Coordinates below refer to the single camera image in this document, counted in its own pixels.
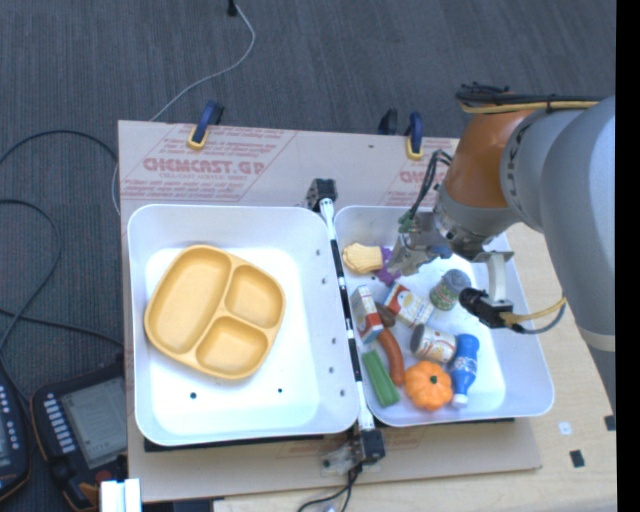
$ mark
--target cardboard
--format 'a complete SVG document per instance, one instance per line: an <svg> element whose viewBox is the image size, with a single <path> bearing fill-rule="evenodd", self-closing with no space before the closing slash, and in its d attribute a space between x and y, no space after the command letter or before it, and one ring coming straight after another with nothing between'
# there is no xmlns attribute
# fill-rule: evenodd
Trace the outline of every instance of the cardboard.
<svg viewBox="0 0 640 512"><path fill-rule="evenodd" d="M133 407L132 315L127 222L147 204L306 205L316 178L336 181L336 207L410 206L430 153L453 154L455 139L425 138L424 157L407 158L401 136L215 126L204 149L187 147L190 124L119 123L123 305L127 365L128 461L144 502L341 485L319 457L346 435L147 452ZM438 166L435 183L446 167ZM433 206L430 193L423 206ZM526 418L383 429L387 456L359 482L533 469L540 457ZM438 460L437 465L425 461Z"/></svg>

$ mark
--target blue bottle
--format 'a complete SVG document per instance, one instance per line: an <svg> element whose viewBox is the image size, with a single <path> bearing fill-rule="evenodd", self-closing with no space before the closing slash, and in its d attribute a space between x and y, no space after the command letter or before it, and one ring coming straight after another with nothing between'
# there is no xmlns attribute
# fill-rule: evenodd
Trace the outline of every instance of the blue bottle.
<svg viewBox="0 0 640 512"><path fill-rule="evenodd" d="M478 369L478 349L480 342L471 334L456 336L457 349L449 366L449 375L453 385L451 405L457 408L466 407L469 400L467 390L476 380Z"/></svg>

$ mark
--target red sausage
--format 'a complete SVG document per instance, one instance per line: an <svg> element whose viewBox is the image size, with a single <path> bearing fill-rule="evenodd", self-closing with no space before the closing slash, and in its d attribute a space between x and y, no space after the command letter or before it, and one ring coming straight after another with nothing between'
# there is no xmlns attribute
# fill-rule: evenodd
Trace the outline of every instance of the red sausage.
<svg viewBox="0 0 640 512"><path fill-rule="evenodd" d="M396 386L402 386L404 384L404 357L402 357L396 337L389 329L385 329L378 334L378 342L389 361L389 377Z"/></svg>

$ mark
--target white bottle cap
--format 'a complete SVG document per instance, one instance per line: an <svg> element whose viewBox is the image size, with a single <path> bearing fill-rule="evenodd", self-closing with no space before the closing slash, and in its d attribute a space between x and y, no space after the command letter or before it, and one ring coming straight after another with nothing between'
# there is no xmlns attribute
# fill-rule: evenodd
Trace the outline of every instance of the white bottle cap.
<svg viewBox="0 0 640 512"><path fill-rule="evenodd" d="M451 400L451 405L461 409L462 407L467 406L467 402L469 401L469 397L467 395L463 395L461 393L456 393L453 395L453 399Z"/></svg>

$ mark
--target orange pumpkin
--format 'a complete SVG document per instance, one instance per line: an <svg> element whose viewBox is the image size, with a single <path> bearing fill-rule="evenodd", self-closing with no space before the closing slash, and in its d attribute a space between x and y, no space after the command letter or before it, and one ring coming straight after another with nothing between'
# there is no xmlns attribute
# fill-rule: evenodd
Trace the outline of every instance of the orange pumpkin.
<svg viewBox="0 0 640 512"><path fill-rule="evenodd" d="M440 409L453 398L451 377L431 361L420 361L405 371L404 390L417 407L428 411Z"/></svg>

